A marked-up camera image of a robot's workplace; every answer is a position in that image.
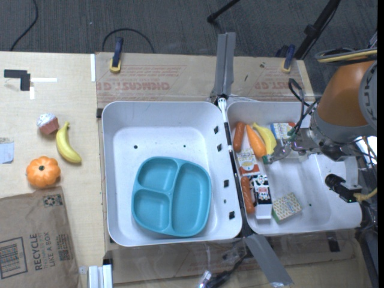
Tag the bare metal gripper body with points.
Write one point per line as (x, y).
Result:
(312, 144)

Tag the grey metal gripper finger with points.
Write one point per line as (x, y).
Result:
(283, 145)
(277, 157)

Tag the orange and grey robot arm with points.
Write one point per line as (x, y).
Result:
(342, 100)

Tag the white carton with colourful print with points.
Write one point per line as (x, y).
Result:
(280, 129)

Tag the yellow banana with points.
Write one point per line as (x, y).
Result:
(66, 147)
(268, 136)

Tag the orange carrot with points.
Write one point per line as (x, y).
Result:
(255, 142)

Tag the orange and white carton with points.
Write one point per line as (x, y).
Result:
(247, 162)

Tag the cow print milk carton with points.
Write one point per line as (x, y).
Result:
(262, 193)

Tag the orange sausage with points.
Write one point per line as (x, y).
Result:
(247, 195)
(239, 136)

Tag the white plastic tray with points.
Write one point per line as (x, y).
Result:
(312, 190)
(120, 175)

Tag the green patterned box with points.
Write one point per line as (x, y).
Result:
(286, 206)

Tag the blue divided plate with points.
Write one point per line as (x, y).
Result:
(186, 196)

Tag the black tripod stand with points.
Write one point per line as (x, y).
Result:
(322, 19)
(237, 0)

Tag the brown cardboard board red print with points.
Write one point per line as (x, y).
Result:
(156, 79)

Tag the pink and white cupcake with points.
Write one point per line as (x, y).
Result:
(48, 123)

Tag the orange pumpkin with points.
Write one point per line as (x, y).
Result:
(43, 172)

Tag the brown paper mailer bag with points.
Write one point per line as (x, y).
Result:
(33, 238)

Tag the black cylinder on white bracket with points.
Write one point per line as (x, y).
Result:
(340, 186)

